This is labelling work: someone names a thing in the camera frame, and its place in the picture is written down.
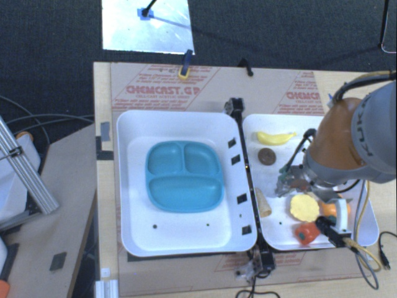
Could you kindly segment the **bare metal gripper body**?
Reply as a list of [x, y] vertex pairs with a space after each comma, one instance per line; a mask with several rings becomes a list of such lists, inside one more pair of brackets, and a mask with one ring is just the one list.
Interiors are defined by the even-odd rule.
[[288, 187], [299, 187], [300, 192], [331, 192], [341, 182], [341, 172], [321, 165], [298, 165], [280, 170], [278, 181]]

